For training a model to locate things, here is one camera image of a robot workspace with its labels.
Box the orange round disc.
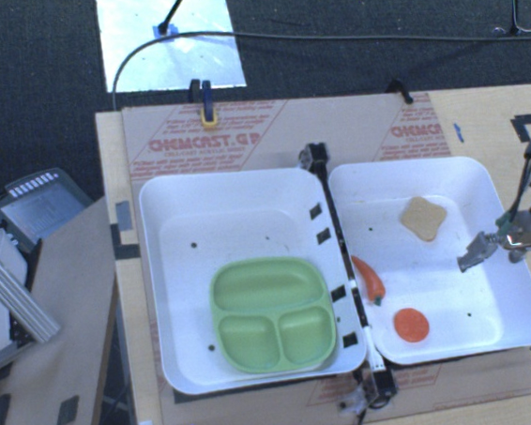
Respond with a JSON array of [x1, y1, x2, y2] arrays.
[[392, 305, 432, 346]]

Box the orange carrot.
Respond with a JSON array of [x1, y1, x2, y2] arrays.
[[349, 251, 388, 310]]

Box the thin black and white rod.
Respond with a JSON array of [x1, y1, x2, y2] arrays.
[[313, 153, 385, 375]]

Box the tan biscuit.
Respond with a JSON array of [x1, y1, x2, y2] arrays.
[[397, 192, 450, 245]]

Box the black block with thin wires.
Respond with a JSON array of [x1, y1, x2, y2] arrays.
[[355, 366, 401, 411], [296, 141, 331, 172]]

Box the green divided plate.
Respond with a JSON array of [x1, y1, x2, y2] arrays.
[[205, 250, 342, 380]]

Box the brown cardboard board red print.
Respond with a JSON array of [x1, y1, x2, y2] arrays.
[[120, 66, 531, 425]]

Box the white plastic tray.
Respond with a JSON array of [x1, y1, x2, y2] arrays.
[[326, 144, 531, 372], [135, 155, 372, 400]]

